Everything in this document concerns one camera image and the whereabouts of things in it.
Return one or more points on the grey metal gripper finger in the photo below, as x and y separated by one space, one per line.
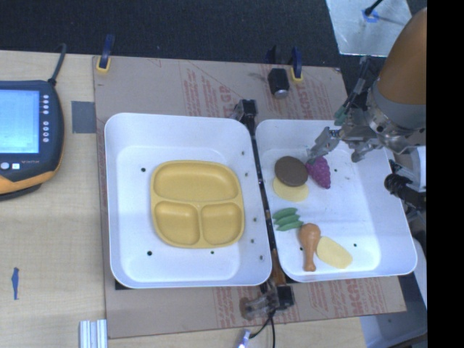
324 143
364 152

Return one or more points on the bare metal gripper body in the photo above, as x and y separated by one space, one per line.
364 129

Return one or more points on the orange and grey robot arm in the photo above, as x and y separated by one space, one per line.
404 64

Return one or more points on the purple grapes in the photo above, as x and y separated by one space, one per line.
320 174

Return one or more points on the brown round biscuit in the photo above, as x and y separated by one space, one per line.
290 171

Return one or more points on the white plastic tray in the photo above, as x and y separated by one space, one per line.
134 209
362 209

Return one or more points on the yellow round slice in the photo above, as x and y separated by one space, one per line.
290 193

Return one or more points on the small black can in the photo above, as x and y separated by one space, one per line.
278 80

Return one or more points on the green pea pods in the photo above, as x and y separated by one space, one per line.
286 219

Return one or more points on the brown chicken drumstick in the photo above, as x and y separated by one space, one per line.
310 236

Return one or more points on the yellow oval slice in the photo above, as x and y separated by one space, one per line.
335 254

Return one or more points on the yellow divided plate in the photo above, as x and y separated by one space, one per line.
195 180

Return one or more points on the brown cardboard board red print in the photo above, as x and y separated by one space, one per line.
145 85

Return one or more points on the black cylinder on white bracket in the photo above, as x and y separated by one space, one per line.
400 185

